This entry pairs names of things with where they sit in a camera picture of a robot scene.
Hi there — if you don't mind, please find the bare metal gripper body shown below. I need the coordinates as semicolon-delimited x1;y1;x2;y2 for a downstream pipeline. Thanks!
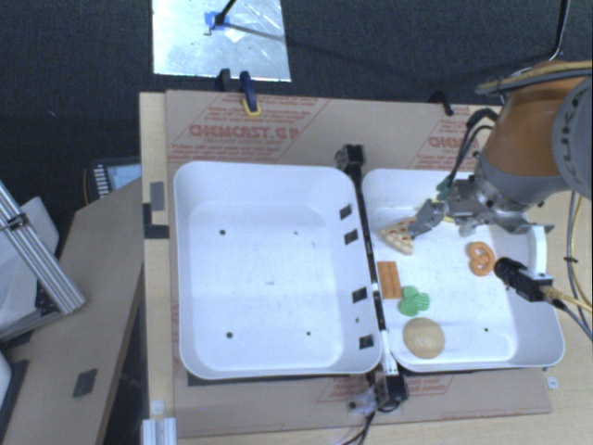
445;178;534;237

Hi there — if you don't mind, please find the yellow pizza slice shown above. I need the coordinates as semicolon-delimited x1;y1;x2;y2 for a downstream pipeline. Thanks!
379;217;417;256

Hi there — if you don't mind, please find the orange pretzel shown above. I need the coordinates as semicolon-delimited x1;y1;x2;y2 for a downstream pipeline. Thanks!
465;241;497;278

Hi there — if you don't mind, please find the thin black and white rod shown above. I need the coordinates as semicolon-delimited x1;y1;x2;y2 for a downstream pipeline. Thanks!
349;164;398;374

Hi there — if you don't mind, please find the orange rectangular biscuit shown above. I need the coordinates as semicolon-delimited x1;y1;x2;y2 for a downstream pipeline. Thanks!
376;261;402;300

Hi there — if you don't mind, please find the white plastic tray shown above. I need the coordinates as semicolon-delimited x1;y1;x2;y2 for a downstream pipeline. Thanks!
172;160;384;381
360;168;566;374

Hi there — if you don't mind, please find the green broccoli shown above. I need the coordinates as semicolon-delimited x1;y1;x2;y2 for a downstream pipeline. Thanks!
397;286;431;318

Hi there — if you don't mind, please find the tan round bread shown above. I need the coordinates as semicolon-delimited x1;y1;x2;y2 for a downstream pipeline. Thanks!
402;317;447;360

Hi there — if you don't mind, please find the brown cardboard board red print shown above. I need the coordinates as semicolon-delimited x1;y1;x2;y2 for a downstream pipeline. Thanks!
164;89;553;439

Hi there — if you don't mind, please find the black cylinder on white bracket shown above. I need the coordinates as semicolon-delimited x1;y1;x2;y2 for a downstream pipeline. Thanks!
492;224;556;303

